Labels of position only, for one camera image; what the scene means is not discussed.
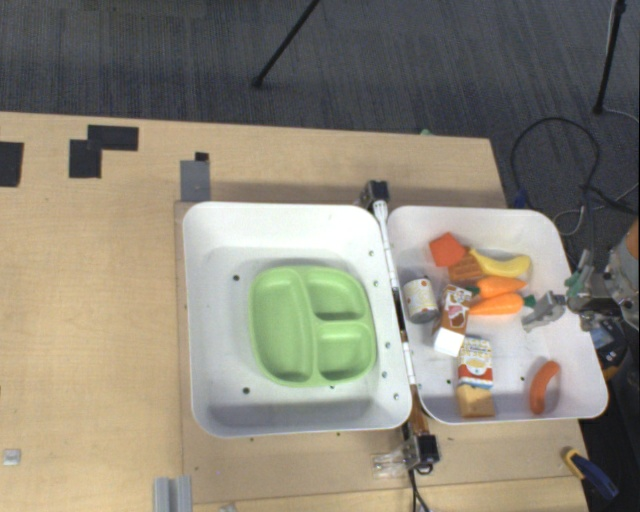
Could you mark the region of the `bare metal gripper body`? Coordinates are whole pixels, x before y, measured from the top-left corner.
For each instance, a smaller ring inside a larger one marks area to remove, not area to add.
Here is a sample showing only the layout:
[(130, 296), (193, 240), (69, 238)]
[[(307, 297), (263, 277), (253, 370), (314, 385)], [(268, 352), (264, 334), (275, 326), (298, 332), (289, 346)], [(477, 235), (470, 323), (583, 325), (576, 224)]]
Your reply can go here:
[(568, 308), (587, 318), (621, 318), (621, 306), (611, 297), (602, 273), (581, 273), (566, 292)]

